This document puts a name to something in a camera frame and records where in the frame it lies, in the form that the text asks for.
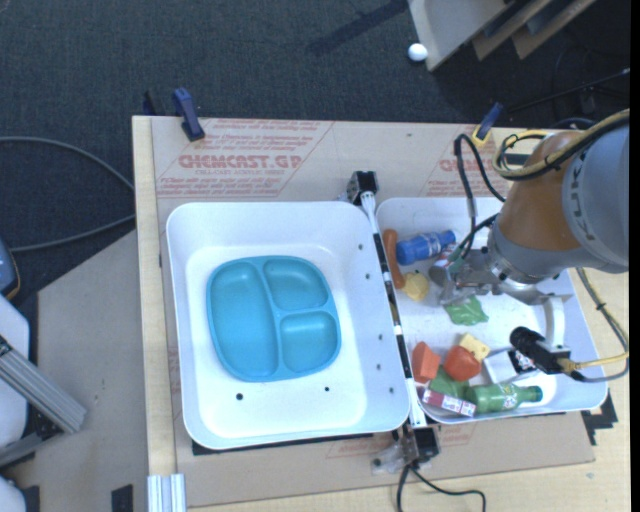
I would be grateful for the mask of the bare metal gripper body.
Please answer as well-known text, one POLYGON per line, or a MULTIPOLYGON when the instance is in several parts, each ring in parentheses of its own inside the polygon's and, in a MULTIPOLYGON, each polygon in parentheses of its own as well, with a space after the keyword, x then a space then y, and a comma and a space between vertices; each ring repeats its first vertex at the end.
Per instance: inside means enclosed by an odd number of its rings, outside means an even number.
POLYGON ((456 284, 477 283, 477 295, 508 295, 526 305, 541 305, 551 295, 538 288, 538 281, 522 274, 490 247, 472 249, 452 268, 456 284))

